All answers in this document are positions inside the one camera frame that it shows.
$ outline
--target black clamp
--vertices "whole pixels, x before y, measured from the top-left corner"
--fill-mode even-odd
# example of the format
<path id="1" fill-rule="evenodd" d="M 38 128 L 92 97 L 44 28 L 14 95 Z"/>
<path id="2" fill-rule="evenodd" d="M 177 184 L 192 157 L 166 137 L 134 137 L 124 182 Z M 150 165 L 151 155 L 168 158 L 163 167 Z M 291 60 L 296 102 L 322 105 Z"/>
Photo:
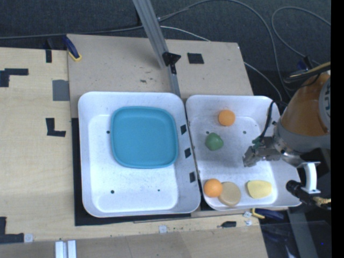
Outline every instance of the black clamp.
<path id="1" fill-rule="evenodd" d="M 166 66 L 171 67 L 171 72 L 172 74 L 176 75 L 177 74 L 177 70 L 176 70 L 176 66 L 175 64 L 177 63 L 177 61 L 181 58 L 181 55 L 178 54 L 173 54 L 173 53 L 169 53 L 169 52 L 164 52 L 162 54 L 162 58 L 165 62 Z"/>

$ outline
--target orange ball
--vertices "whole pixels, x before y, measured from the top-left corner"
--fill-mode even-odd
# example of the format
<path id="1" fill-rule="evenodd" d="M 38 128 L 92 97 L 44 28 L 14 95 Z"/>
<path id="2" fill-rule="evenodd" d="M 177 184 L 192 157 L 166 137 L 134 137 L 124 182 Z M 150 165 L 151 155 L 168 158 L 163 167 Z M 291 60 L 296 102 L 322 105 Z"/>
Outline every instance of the orange ball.
<path id="1" fill-rule="evenodd" d="M 223 191 L 223 186 L 219 180 L 211 178 L 205 182 L 203 190 L 208 197 L 219 197 Z"/>
<path id="2" fill-rule="evenodd" d="M 223 126 L 231 126 L 235 122 L 235 114 L 231 110 L 222 110 L 218 120 Z"/>

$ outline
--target white metal bar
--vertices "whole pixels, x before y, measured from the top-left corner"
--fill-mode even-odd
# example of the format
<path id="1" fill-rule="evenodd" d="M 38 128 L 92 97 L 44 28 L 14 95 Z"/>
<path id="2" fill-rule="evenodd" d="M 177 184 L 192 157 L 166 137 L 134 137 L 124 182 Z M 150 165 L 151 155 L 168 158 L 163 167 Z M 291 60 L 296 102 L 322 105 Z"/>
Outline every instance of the white metal bar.
<path id="1" fill-rule="evenodd" d="M 55 258 L 65 258 L 62 241 L 55 242 Z"/>
<path id="2" fill-rule="evenodd" d="M 161 68 L 166 68 L 162 54 L 168 52 L 165 38 L 163 37 L 161 27 L 157 21 L 151 0 L 132 0 L 140 16 L 141 22 L 145 28 L 150 44 L 155 52 L 157 61 Z M 171 72 L 170 66 L 167 67 L 167 73 L 170 78 L 170 84 L 173 93 L 180 96 L 177 75 Z"/>
<path id="3" fill-rule="evenodd" d="M 67 242 L 68 248 L 68 258 L 76 258 L 76 241 L 68 241 Z"/>

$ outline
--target blue plate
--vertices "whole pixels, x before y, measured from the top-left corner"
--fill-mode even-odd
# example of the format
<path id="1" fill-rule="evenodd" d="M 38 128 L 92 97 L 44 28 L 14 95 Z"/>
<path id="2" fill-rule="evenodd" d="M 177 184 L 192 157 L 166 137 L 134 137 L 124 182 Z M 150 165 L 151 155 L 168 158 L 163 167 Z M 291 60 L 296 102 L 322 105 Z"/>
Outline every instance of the blue plate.
<path id="1" fill-rule="evenodd" d="M 114 158 L 122 166 L 169 166 L 178 156 L 174 118 L 159 108 L 122 107 L 111 118 L 111 147 Z"/>

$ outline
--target gray carpet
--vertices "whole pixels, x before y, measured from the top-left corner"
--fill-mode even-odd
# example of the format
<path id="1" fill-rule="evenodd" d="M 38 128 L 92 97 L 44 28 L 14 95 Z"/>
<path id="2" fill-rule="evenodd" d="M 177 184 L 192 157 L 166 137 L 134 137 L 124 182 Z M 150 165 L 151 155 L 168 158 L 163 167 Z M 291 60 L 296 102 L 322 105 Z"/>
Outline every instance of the gray carpet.
<path id="1" fill-rule="evenodd" d="M 163 17 L 203 0 L 151 1 L 157 16 Z M 277 10 L 274 18 L 276 32 L 300 54 L 286 47 L 273 31 L 271 18 Z M 306 55 L 315 64 L 330 61 L 331 26 L 315 15 L 331 23 L 331 0 L 211 1 L 169 18 L 161 25 L 177 27 L 211 41 L 237 42 L 244 62 L 262 72 L 287 102 L 293 92 L 287 95 L 282 88 L 270 34 L 282 75 L 296 70 L 298 61 Z M 54 37 L 55 34 L 92 33 L 136 24 L 137 16 L 131 0 L 1 0 L 0 46 L 44 48 L 45 41 L 50 38 L 55 48 L 63 48 L 61 37 Z M 40 34 L 46 36 L 5 39 Z M 167 39 L 197 39 L 166 28 L 163 34 Z M 144 30 L 102 35 L 146 36 Z M 280 99 L 265 78 L 249 68 L 247 70 L 256 95 Z"/>

